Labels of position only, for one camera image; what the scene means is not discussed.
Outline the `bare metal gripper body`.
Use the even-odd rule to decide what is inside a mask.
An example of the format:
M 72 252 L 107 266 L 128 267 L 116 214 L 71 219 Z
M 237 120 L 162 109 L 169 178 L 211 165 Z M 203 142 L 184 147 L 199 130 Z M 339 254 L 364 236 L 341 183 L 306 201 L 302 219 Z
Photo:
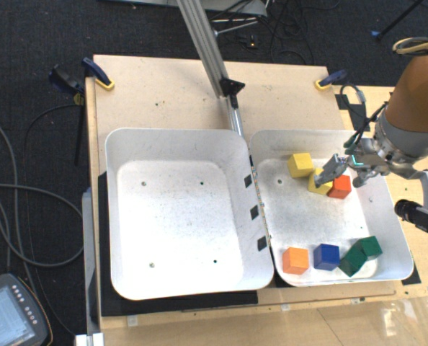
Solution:
M 404 179 L 419 179 L 422 174 L 414 168 L 419 159 L 405 154 L 390 141 L 361 138 L 357 143 L 346 147 L 345 154 L 348 166 L 353 170 L 376 168 L 380 176 L 393 173 Z

